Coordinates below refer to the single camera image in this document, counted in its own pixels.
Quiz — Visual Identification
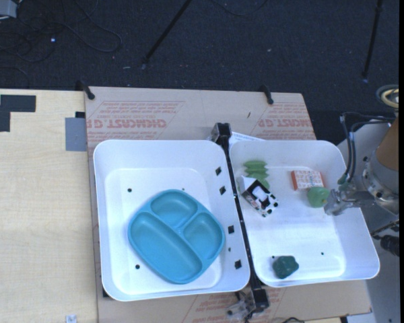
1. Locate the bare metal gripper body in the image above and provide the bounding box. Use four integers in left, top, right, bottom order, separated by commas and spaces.
342, 172, 399, 215

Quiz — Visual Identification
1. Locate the light green toy pepper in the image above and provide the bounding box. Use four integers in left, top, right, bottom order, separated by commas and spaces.
306, 186, 331, 209

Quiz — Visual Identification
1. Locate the orange and white packet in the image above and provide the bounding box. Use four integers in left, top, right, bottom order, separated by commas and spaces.
290, 169, 325, 192

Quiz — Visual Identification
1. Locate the white plastic tray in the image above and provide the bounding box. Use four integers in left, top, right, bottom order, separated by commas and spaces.
92, 139, 251, 303
228, 139, 381, 289

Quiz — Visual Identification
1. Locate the white carton with black print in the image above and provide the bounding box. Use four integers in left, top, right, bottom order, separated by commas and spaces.
238, 174, 280, 219

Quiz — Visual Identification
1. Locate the dark green toy broccoli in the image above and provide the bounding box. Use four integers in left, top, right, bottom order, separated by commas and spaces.
272, 255, 300, 280

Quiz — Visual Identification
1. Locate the light green ribbed toy vegetable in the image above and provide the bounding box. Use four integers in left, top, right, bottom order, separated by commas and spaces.
242, 159, 271, 190

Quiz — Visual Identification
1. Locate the thin black rod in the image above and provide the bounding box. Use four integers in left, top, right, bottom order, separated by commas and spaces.
219, 134, 264, 293

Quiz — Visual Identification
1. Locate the white paper label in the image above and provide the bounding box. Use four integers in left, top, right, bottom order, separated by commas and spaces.
231, 131, 267, 143

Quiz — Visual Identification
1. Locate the blue divided plate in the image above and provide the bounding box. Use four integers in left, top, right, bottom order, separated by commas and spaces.
127, 188, 227, 285

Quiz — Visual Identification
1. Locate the brown cardboard board, red print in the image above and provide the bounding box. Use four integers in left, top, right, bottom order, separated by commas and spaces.
84, 86, 373, 323

